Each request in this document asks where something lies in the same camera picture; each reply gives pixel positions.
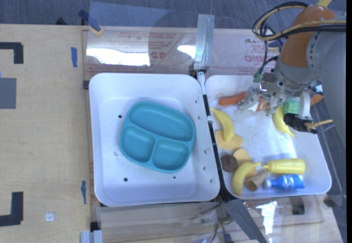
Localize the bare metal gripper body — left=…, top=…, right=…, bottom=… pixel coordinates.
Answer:
left=257, top=72, right=312, bottom=99

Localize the orange and white carton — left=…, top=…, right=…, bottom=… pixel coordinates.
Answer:
left=247, top=97, right=272, bottom=113

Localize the green broccoli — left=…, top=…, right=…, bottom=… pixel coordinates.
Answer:
left=282, top=98, right=300, bottom=115

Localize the orange carrot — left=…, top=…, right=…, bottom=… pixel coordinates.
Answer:
left=218, top=91, right=248, bottom=107

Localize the yellow banana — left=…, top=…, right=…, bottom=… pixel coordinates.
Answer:
left=272, top=105, right=295, bottom=139
left=209, top=107, right=235, bottom=142
left=231, top=161, right=262, bottom=197

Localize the white plastic tray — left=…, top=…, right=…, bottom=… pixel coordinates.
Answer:
left=88, top=72, right=221, bottom=208
left=204, top=74, right=333, bottom=200

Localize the thin black and white rod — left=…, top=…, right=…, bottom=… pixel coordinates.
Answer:
left=196, top=69, right=229, bottom=198

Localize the yellow flat biscuit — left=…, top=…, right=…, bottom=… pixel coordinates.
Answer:
left=214, top=129, right=244, bottom=151
left=233, top=148, right=259, bottom=178

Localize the yellow squeeze bottle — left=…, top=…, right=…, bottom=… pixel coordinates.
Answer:
left=262, top=158, right=306, bottom=175

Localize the brown doughnut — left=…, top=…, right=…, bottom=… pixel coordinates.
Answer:
left=220, top=153, right=239, bottom=173

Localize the blue plastic bottle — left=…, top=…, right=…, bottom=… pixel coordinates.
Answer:
left=262, top=174, right=306, bottom=191

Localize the tan ice cream cone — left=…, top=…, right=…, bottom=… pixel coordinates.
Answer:
left=245, top=170, right=268, bottom=192

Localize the brown cardboard board red print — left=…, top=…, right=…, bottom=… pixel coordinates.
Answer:
left=82, top=26, right=326, bottom=227

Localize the teal divided plate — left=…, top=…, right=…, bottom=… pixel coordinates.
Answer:
left=118, top=100, right=197, bottom=174

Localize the black cylinder on white bracket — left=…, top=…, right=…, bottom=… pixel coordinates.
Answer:
left=283, top=91, right=317, bottom=135

